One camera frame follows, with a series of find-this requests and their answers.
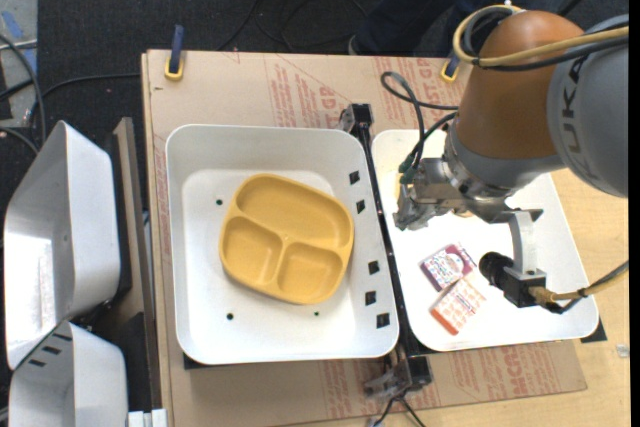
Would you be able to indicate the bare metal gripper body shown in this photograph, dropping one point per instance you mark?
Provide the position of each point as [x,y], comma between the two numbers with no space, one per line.
[440,187]

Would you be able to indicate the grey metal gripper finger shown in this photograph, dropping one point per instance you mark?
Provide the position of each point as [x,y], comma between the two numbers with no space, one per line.
[428,217]
[404,215]

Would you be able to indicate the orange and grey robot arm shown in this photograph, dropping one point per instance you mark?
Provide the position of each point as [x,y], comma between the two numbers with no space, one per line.
[520,115]

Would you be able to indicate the purple and white packet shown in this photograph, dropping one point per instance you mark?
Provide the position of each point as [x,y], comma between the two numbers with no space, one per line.
[446,267]

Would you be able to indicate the orange and white packet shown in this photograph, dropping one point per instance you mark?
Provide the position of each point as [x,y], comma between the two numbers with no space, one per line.
[458,306]

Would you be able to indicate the yellow divided plate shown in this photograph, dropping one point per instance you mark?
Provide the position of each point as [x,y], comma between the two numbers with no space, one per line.
[287,240]

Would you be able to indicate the brown cardboard board red print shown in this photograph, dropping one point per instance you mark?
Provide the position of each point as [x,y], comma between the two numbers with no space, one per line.
[240,90]

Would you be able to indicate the black cylinder on white bracket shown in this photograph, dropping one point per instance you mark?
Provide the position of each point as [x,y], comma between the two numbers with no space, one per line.
[522,280]

